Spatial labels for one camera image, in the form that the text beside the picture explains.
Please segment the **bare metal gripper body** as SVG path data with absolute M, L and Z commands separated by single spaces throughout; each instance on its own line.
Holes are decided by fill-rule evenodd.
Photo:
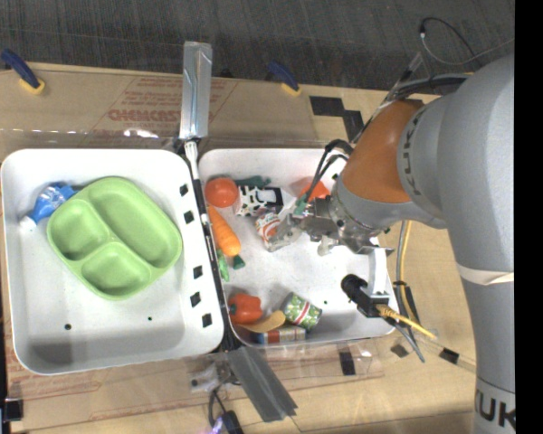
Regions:
M 374 238 L 395 222 L 391 203 L 378 203 L 355 195 L 316 199 L 303 215 L 294 219 L 312 241 L 319 243 L 322 235 L 338 237 L 339 246 L 359 255 L 378 249 Z

